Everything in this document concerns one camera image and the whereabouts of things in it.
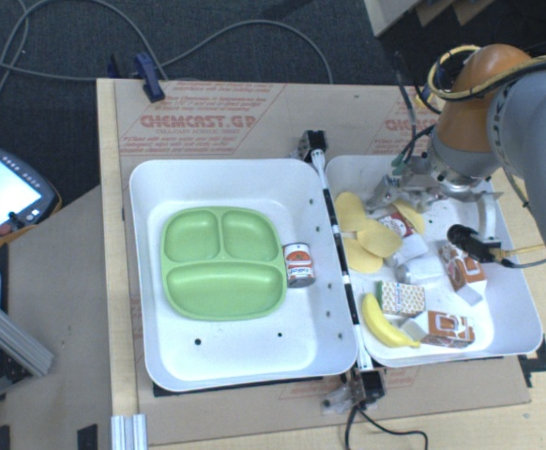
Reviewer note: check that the yellow crisp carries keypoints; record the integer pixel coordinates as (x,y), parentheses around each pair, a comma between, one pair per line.
(382,239)
(362,258)
(413,216)
(348,210)

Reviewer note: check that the yellow banana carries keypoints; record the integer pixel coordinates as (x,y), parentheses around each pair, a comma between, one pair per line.
(381,324)

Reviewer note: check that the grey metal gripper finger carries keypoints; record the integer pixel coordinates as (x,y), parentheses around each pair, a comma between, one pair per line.
(380,195)
(422,200)

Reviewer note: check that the green divided plate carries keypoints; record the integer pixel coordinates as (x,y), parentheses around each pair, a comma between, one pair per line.
(223,274)

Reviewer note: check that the orange and white can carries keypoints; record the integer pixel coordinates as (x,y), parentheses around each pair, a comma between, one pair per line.
(299,265)

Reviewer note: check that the red and white packet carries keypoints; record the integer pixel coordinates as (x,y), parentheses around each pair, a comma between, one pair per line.
(397,225)

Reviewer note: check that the white block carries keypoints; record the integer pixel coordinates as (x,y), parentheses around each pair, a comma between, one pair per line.
(414,330)

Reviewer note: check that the white plastic tray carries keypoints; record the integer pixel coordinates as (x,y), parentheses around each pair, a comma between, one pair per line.
(235,349)
(507,307)

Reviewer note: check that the thin black and white rod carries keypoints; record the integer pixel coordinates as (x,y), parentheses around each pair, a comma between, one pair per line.
(334,225)

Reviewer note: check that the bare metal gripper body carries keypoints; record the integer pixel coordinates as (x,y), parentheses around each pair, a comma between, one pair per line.
(460,188)

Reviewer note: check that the orange patterned carton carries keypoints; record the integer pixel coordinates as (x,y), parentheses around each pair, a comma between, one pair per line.
(402,299)

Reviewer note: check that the white bottle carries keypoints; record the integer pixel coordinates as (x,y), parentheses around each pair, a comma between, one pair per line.
(413,249)

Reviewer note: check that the brown cardboard board red print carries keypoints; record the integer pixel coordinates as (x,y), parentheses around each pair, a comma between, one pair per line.
(198,124)

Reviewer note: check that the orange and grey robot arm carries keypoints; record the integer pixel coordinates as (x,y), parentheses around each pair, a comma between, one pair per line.
(526,124)

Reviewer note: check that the black cylinder on white bracket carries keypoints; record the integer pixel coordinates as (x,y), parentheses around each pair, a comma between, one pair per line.
(471,243)

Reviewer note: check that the orange and white carton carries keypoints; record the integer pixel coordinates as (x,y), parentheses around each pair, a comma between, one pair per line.
(463,272)
(447,328)

